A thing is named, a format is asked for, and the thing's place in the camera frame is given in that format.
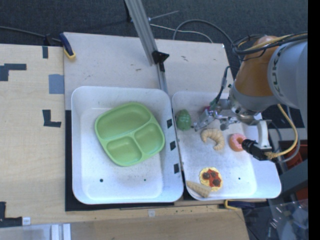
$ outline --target pink donut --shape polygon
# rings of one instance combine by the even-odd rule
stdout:
[[[246,139],[246,136],[240,134],[240,133],[235,133],[235,134],[232,134],[229,138],[229,145],[230,145],[230,148],[233,150],[233,151],[242,151],[244,150],[241,146],[241,143]]]

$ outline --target wooden table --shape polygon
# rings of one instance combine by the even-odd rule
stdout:
[[[0,81],[0,201],[7,218],[73,223],[72,231],[82,232],[77,239],[105,239],[106,232],[110,239],[249,239],[242,211],[220,209],[222,200],[65,212],[65,95],[49,88],[49,76],[64,75],[64,60],[62,47],[0,45],[0,66],[8,69]],[[44,126],[43,110],[60,127]]]

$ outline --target green compartment plate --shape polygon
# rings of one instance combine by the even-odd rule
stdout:
[[[143,104],[129,102],[98,116],[94,129],[104,151],[119,166],[132,166],[159,153],[164,133]]]

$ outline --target shrimp toy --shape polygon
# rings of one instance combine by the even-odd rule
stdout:
[[[216,145],[213,147],[214,150],[222,150],[225,146],[225,138],[221,130],[216,128],[205,129],[201,132],[201,139],[205,143],[207,138],[214,140]]]

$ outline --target toy pizza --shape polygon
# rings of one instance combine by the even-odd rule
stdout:
[[[206,167],[199,174],[201,184],[211,187],[211,191],[218,191],[222,188],[223,179],[215,167]]]

